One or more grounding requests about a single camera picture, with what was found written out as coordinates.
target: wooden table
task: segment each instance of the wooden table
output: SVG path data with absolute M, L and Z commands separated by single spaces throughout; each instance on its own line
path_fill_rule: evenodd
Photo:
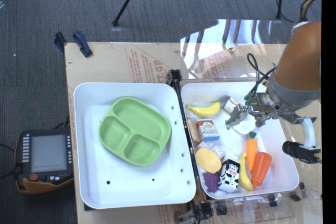
M 88 42 L 93 54 L 84 57 L 77 43 L 65 44 L 65 64 L 68 85 L 69 113 L 72 137 L 77 216 L 79 223 L 176 223 L 176 217 L 187 211 L 185 204 L 160 205 L 103 210 L 85 210 L 79 191 L 79 170 L 76 145 L 74 90 L 84 82 L 162 83 L 169 70 L 180 69 L 183 79 L 235 78 L 250 76 L 255 71 L 246 55 L 251 52 L 259 69 L 266 72 L 280 59 L 284 44 L 237 45 L 230 52 L 219 44 L 180 43 L 116 43 Z M 201 55 L 206 48 L 207 56 Z M 314 123 L 316 145 L 321 146 L 321 104 L 314 101 L 298 111 L 300 116 L 317 116 Z M 300 125 L 281 120 L 286 137 L 303 143 Z M 284 196 L 277 207 L 258 203 L 228 206 L 227 214 L 213 216 L 206 223 L 322 223 L 322 165 L 308 165 L 295 159 L 303 191 L 295 192 L 300 201 Z

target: white tray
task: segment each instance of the white tray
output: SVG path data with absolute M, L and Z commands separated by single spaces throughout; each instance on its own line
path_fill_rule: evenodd
M 135 166 L 99 141 L 101 120 L 114 101 L 135 97 L 161 112 L 172 133 L 161 155 Z M 193 199 L 195 176 L 175 90 L 163 83 L 83 83 L 74 91 L 80 194 L 95 209 L 179 204 Z
M 187 104 L 207 106 L 217 100 L 221 101 L 223 107 L 227 96 L 231 96 L 238 102 L 244 103 L 244 96 L 252 89 L 254 84 L 254 82 L 192 82 L 186 84 L 181 89 L 181 98 L 184 107 Z M 265 87 L 260 85 L 258 92 L 264 91 Z M 189 109 L 185 109 L 185 116 L 195 121 L 199 119 Z M 216 115 L 210 117 L 220 132 L 220 139 L 213 142 L 228 156 L 231 154 L 239 158 L 245 151 L 248 135 L 237 132 L 233 127 L 230 130 L 226 130 L 225 120 L 229 118 L 229 113 L 222 108 Z M 227 199 L 277 193 L 290 191 L 298 186 L 299 174 L 294 160 L 282 151 L 282 144 L 286 141 L 286 138 L 279 120 L 270 119 L 262 127 L 254 127 L 253 131 L 257 133 L 255 139 L 258 141 L 259 151 L 265 151 L 272 156 L 272 164 L 263 184 L 252 191 L 245 190 L 238 185 L 238 189 L 232 193 L 220 189 L 214 193 L 208 192 L 203 177 L 205 171 L 198 166 L 203 190 L 211 198 Z

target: toy carrot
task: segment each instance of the toy carrot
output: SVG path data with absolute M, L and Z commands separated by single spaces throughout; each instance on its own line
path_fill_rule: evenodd
M 258 151 L 258 142 L 254 139 L 254 137 L 257 135 L 255 132 L 249 132 L 249 135 L 250 138 L 246 142 L 246 159 L 248 170 L 252 173 Z

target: toy banana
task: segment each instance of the toy banana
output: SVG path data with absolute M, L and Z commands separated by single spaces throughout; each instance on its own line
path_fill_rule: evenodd
M 195 115 L 202 118 L 207 118 L 209 116 L 215 115 L 220 110 L 220 107 L 221 103 L 219 101 L 205 108 L 200 106 L 187 105 L 187 109 L 190 109 L 192 112 L 194 112 Z
M 239 184 L 246 190 L 253 190 L 253 185 L 250 181 L 250 179 L 247 176 L 246 168 L 245 168 L 245 159 L 246 159 L 246 152 L 243 153 L 243 155 L 238 159 L 240 163 L 240 169 L 239 169 Z

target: divided plate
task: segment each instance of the divided plate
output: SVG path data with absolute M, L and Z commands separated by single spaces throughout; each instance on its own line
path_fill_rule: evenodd
M 171 134 L 165 116 L 133 97 L 116 100 L 99 126 L 100 142 L 110 152 L 134 165 L 153 163 Z

